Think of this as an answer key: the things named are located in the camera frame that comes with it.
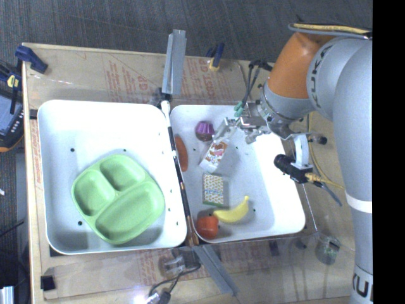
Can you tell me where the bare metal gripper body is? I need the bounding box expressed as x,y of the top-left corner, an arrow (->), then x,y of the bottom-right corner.
237,101 -> 288,138

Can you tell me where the purple cupcake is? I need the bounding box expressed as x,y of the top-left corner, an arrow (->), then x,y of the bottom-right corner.
194,120 -> 216,143

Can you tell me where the white carton with red print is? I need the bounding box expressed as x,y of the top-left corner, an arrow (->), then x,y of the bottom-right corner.
198,137 -> 231,175

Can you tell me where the red sausage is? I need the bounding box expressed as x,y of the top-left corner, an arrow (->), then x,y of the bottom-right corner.
174,135 -> 190,173

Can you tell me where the white plastic tray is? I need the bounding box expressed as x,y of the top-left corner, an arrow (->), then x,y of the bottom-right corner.
37,99 -> 189,256
169,104 -> 307,244

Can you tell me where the yellow patterned packet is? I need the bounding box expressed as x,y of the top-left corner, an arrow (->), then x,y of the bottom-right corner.
202,173 -> 230,208

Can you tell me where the thin black and white rod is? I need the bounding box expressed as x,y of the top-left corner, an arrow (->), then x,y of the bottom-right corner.
160,101 -> 199,247

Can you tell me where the yellow banana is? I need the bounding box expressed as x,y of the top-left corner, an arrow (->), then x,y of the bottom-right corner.
212,195 -> 251,224

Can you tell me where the red tomato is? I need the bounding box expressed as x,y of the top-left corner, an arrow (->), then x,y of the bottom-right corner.
195,214 -> 220,241

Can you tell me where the green divided plate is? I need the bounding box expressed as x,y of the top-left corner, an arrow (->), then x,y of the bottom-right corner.
71,154 -> 166,246

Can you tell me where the brown cardboard board, red print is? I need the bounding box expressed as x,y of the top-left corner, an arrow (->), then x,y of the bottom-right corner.
21,42 -> 356,304

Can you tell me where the black cylinder on white bracket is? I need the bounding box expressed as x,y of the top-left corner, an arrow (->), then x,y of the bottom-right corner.
273,132 -> 315,185

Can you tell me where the black block with thin wires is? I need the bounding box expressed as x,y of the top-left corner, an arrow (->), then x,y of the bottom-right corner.
172,247 -> 202,270

